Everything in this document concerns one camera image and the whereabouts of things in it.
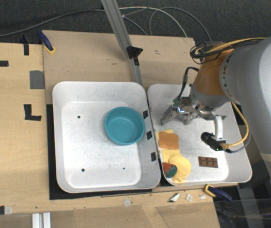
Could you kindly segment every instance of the orange toy food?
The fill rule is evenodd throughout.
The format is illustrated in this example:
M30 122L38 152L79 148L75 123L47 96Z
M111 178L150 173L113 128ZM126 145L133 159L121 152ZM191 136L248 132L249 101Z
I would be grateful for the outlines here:
M178 136L175 133L159 132L159 146L162 149L178 150Z

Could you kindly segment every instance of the blue bowl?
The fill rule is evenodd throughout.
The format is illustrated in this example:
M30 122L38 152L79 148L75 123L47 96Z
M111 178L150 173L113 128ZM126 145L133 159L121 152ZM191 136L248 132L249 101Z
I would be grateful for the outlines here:
M123 106L116 107L106 116L105 130L113 143L130 145L143 137L145 123L135 110Z

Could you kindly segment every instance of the blue clamp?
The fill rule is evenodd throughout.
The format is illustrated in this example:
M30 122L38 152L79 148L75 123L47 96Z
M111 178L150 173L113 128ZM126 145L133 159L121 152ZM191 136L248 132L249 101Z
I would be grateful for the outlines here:
M55 47L53 47L51 45L51 42L49 41L49 39L45 36L44 33L42 33L41 31L37 32L37 36L38 38L41 40L41 42L44 44L44 48L46 49L46 51L50 54L55 53Z
M232 200L232 197L228 193L226 193L218 188L215 188L215 187L211 186L210 184L205 186L204 192L207 193L211 197L217 196L217 197L220 197L228 202L230 202Z

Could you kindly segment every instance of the wooden table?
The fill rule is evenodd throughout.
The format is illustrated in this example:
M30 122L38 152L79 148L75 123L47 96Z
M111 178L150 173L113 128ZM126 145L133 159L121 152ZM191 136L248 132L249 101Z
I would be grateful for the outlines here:
M83 227L78 224L83 224L84 215L91 217L86 220L88 227L105 227L96 214L103 214L113 227L178 227L184 221L187 227L219 227L212 198L200 199L201 187L156 187L152 193L138 195L49 200L46 104L52 103L52 87L63 80L132 81L132 77L113 34L45 34L56 47L54 55L46 54L41 45L29 45L25 56L22 44L0 43L0 60L9 61L8 67L0 67L0 206L12 207L13 214L51 211L52 227L64 227L71 214L74 224L68 222L67 227ZM74 38L74 46L67 47L67 38ZM139 59L145 88L154 83L180 84L185 68L196 66L188 55L194 44L191 38L131 36L131 40L144 48ZM46 89L30 88L29 74L35 70L45 72ZM41 121L25 120L24 104L31 104L32 114L42 116ZM178 201L167 202L176 193L181 195ZM185 200L187 194L193 196L191 203ZM131 206L124 207L125 199ZM9 224L8 220L21 217L0 216L0 223L5 219Z

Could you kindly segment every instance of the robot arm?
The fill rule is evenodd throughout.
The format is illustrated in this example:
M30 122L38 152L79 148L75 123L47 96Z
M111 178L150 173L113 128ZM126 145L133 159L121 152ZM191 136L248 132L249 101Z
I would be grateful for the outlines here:
M189 97L180 94L165 112L162 124L178 115L184 118L184 124L197 117L215 120L214 110L226 102L237 103L271 177L271 37L217 44L203 55L196 54L200 49L191 53L193 58L204 60ZM201 139L214 150L223 150L217 146L229 147L208 133Z

